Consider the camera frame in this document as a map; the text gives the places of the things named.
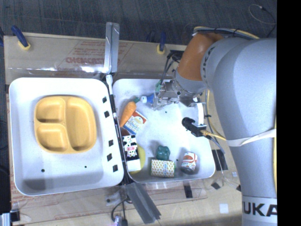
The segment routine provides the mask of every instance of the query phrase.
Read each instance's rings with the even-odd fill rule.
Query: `dark floor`
[[[120,39],[187,44],[194,26],[233,28],[276,37],[277,0],[0,0],[0,26],[24,32],[104,38],[105,23],[120,24]],[[0,48],[0,214],[9,207],[8,140],[3,48]]]

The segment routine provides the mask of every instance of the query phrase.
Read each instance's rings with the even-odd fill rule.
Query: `red and white can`
[[[193,174],[198,161],[198,156],[193,152],[186,152],[183,156],[181,170],[186,174]]]

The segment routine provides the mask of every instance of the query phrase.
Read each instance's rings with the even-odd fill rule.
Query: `yellow divided plate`
[[[41,99],[34,110],[35,137],[50,153],[80,153],[96,143],[96,122],[91,105],[73,96]]]

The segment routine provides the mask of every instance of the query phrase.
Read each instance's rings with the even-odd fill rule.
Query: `toy carrot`
[[[124,124],[128,121],[128,119],[131,118],[132,114],[134,113],[134,111],[137,108],[136,103],[139,101],[140,99],[138,97],[136,97],[134,99],[134,101],[130,101],[129,103],[127,103],[126,107],[123,110],[122,116],[120,118],[120,122],[119,122],[119,126],[123,127]]]

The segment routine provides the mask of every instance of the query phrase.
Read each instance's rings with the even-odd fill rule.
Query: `small box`
[[[127,161],[127,170],[129,172],[141,170],[136,136],[124,136],[122,137],[122,141],[124,147],[124,154]]]
[[[134,111],[130,119],[125,123],[124,128],[131,134],[136,134],[147,121],[147,118],[138,111]]]
[[[163,160],[151,160],[151,176],[160,178],[173,178],[174,177],[174,162]]]

